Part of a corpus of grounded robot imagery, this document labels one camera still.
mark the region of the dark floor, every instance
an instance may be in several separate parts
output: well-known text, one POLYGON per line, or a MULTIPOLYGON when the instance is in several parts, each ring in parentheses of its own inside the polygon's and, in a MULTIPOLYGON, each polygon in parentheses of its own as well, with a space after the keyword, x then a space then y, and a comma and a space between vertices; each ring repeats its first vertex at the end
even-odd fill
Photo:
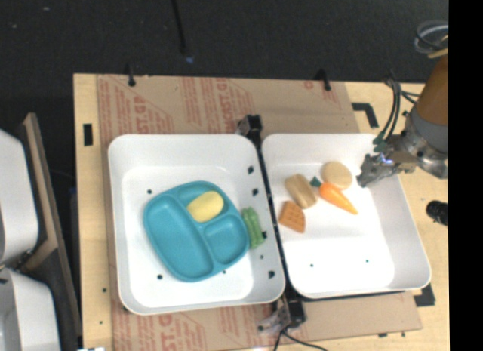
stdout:
POLYGON ((416 28, 449 16, 449 0, 176 1, 0 0, 0 128, 37 113, 68 246, 73 73, 424 82, 416 28))

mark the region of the blue object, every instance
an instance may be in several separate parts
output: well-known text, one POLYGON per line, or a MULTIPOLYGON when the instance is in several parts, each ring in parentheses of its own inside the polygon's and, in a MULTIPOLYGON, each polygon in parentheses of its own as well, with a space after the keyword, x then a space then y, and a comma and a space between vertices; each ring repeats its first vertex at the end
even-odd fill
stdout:
POLYGON ((157 255, 178 279, 197 282, 238 262, 250 246, 242 216, 216 185, 196 181, 174 187, 148 202, 144 228, 157 255), (212 220, 199 223, 186 206, 207 191, 223 197, 223 209, 212 220))

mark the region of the wooden table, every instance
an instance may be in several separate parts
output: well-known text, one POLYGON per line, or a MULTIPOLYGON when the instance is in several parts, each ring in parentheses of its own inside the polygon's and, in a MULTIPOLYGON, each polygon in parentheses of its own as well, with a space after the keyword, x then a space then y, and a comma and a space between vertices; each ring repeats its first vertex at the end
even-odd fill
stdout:
MULTIPOLYGON (((343 85, 352 103, 372 105, 380 126, 386 122, 392 99, 390 91, 383 83, 333 84, 343 85)), ((402 85, 404 90, 418 94, 422 87, 423 85, 419 84, 402 85)), ((109 268, 99 144, 97 75, 74 75, 74 102, 83 341, 85 348, 103 346, 111 350, 111 301, 108 293, 109 268), (91 125, 93 131, 93 143, 89 148, 85 148, 84 125, 87 124, 91 125)), ((409 102, 403 100, 401 111, 410 108, 409 102)), ((371 128, 364 112, 356 112, 355 117, 360 132, 377 134, 380 131, 380 128, 371 128)), ((449 349, 448 229, 433 223, 426 214, 426 206, 430 201, 448 201, 448 181, 436 179, 419 168, 412 174, 401 174, 400 178, 432 267, 431 286, 436 303, 434 306, 419 308, 423 323, 423 329, 420 331, 315 343, 330 351, 449 349)), ((296 344, 281 346, 281 349, 291 350, 303 348, 296 344)))

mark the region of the white object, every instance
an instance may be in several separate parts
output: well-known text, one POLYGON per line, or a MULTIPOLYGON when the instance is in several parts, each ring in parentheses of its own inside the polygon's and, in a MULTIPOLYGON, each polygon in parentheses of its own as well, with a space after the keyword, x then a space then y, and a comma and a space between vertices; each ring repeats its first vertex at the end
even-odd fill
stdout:
POLYGON ((119 296, 133 313, 268 303, 285 288, 257 151, 236 134, 122 135, 109 146, 109 175, 119 296), (265 242, 226 272, 200 282, 174 278, 143 227, 146 203, 184 183, 219 186, 238 210, 257 212, 265 242))
POLYGON ((38 219, 22 143, 0 130, 0 263, 12 264, 38 239, 38 219))
POLYGON ((60 351, 50 290, 7 268, 0 271, 0 351, 60 351))
POLYGON ((320 179, 321 166, 330 161, 343 163, 354 175, 343 193, 358 215, 319 196, 304 210, 305 233, 279 225, 288 278, 305 297, 404 291, 429 283, 429 263, 398 176, 364 189, 355 179, 365 154, 373 154, 373 139, 370 134, 273 134, 263 141, 277 215, 290 199, 287 177, 320 179))

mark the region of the blue divided plate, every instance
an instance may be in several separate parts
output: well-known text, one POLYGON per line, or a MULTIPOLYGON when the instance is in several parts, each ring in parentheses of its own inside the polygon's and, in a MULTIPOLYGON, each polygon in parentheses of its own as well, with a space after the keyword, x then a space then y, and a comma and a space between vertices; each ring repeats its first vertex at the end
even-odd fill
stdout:
POLYGON ((143 222, 163 264, 185 282, 201 281, 225 270, 250 246, 242 216, 226 194, 210 182, 190 182, 157 195, 146 205, 143 222), (223 209, 212 220, 199 223, 186 206, 211 190, 223 197, 223 209))

